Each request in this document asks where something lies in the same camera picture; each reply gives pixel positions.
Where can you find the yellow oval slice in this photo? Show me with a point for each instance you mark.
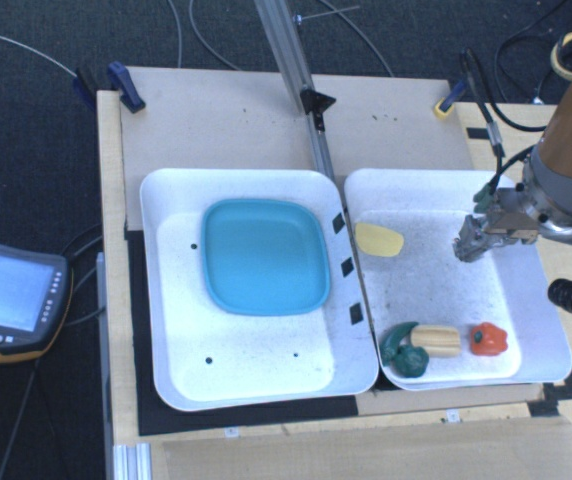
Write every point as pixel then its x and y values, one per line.
pixel 378 239

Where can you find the white plastic tray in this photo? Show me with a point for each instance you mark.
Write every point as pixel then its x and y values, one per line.
pixel 246 353
pixel 436 288

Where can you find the orange bell pepper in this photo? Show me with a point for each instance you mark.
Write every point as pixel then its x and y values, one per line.
pixel 489 339

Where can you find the pale brown flat board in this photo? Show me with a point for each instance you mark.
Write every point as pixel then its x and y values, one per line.
pixel 216 123

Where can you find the black cylinder on white bracket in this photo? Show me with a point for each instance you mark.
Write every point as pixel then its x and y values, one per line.
pixel 568 294

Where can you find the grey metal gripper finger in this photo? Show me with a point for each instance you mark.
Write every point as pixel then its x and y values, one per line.
pixel 481 244
pixel 463 240

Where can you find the green broccoli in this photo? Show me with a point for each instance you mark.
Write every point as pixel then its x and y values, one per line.
pixel 412 363

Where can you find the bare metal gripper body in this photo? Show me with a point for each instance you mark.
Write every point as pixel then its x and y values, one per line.
pixel 513 218

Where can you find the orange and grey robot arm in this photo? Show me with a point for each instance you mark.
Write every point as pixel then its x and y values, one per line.
pixel 568 133

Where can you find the green chili pepper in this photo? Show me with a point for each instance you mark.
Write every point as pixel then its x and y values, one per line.
pixel 391 339

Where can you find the blue plate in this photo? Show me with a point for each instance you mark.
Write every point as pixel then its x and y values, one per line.
pixel 265 258

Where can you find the tan bread loaf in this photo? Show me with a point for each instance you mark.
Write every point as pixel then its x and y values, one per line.
pixel 437 340

